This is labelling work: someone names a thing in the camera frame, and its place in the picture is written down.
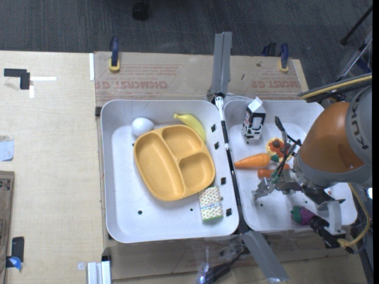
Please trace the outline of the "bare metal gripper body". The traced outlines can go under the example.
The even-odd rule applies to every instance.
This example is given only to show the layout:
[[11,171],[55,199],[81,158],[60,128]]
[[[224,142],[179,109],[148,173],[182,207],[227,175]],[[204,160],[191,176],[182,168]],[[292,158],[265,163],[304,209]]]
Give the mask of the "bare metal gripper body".
[[303,188],[297,179],[297,174],[293,170],[283,170],[274,184],[275,189],[284,195],[303,192]]

